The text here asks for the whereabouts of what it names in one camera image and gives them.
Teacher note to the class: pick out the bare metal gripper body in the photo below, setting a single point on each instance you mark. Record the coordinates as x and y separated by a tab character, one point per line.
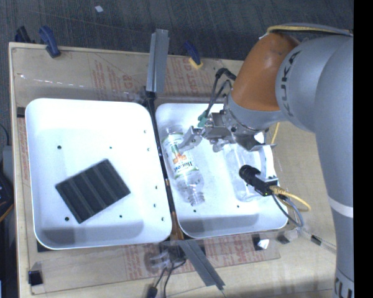
219	126

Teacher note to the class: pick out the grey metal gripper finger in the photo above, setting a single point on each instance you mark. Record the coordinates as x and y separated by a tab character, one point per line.
220	146
190	138

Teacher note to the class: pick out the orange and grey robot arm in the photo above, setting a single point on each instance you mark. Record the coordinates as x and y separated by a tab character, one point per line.
311	85

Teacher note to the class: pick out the clear plastic bottle with label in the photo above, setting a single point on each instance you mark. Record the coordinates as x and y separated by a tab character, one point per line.
183	169

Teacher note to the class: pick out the clear plastic bottle without label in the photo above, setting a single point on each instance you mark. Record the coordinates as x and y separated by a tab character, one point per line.
241	178

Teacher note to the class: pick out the white plastic tray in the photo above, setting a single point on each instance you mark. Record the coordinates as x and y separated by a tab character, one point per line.
220	216
90	129

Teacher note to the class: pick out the black ribbed rectangular block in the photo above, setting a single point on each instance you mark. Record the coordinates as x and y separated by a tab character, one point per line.
92	191

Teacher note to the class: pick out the brown cardboard board red print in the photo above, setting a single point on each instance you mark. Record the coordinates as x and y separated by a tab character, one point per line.
81	73

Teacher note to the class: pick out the black cylinder on white bracket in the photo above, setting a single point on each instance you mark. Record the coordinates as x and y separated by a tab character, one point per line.
254	178

